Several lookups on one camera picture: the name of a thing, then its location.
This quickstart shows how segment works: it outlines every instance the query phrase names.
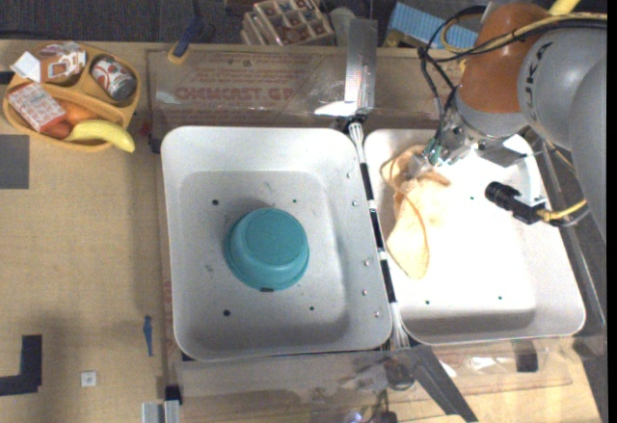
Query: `banana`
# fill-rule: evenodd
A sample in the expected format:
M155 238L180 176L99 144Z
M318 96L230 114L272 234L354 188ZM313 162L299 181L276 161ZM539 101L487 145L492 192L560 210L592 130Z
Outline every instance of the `banana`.
M77 123L65 141L100 140L109 142L126 152L135 150L135 141L124 128L107 119L87 119Z

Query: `wooden table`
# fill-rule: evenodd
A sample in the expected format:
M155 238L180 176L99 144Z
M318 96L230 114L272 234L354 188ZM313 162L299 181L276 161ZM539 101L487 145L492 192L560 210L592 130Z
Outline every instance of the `wooden table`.
M34 44L1 40L0 69ZM144 80L147 51L162 47L92 45L126 59ZM3 422L139 422L141 404L163 397L168 369L156 197L160 158L148 146L147 121L143 92L129 127L137 144L133 154L113 148L84 154L32 140L29 189L0 190L0 376L19 372L21 336L42 334L39 392L0 397ZM0 134L16 134L4 116ZM146 315L153 323L152 357L143 334ZM474 395L469 404L480 421L600 421L582 365L568 356L572 384ZM96 386L81 387L80 373L89 370L96 371ZM394 410L400 421L435 414L432 401ZM198 411L183 412L184 421L205 421Z

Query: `can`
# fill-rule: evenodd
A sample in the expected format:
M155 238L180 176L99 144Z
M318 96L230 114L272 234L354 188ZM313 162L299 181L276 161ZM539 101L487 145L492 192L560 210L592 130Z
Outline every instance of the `can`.
M94 62L91 75L117 101L123 101L137 87L137 80L113 57L102 57Z

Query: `teal bowl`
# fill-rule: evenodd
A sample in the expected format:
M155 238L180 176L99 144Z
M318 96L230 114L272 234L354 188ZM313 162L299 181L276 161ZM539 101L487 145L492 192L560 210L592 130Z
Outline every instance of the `teal bowl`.
M309 265L309 240L291 214L262 208L229 230L225 259L233 274L259 291L280 291L300 280Z

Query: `sink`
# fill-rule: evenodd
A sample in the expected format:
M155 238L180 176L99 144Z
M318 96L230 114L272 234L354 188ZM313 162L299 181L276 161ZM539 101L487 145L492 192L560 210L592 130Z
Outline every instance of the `sink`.
M364 149L385 237L395 220L393 192L381 167L412 145L425 145L433 130L380 129ZM513 150L531 154L516 136ZM546 195L534 157L503 168L475 152L438 171L451 181L448 212L440 236L430 245L426 276L411 279L390 258L389 265L405 329L431 345L518 338L568 336L578 332L585 309L559 230L525 225L484 197L499 181L533 195Z
M161 147L174 335L199 360L374 349L391 330L352 142L323 128L185 126ZM259 208L308 237L308 267L282 291L245 285L225 237Z

